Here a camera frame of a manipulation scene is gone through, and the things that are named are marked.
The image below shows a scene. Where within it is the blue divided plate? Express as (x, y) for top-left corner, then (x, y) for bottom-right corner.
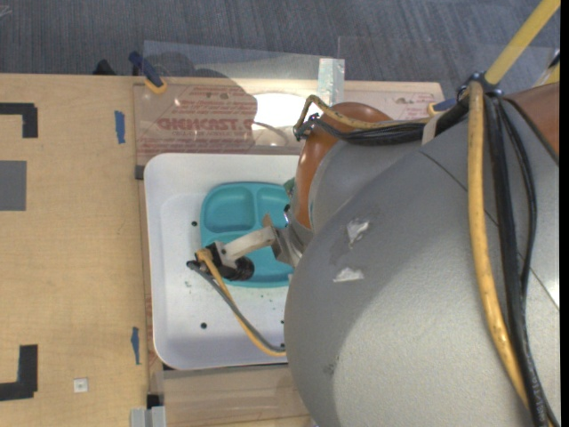
(199, 181), (296, 289)

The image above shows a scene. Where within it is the white plastic tray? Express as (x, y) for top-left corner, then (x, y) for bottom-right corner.
(142, 152), (313, 371)

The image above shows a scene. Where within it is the black cylinder on white bracket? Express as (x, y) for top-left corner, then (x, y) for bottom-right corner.
(204, 214), (278, 283)

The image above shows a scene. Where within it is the brown cardboard board red print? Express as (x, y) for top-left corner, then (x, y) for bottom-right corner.
(132, 81), (446, 411)

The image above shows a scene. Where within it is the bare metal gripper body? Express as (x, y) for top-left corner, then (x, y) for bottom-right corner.
(271, 210), (299, 269)

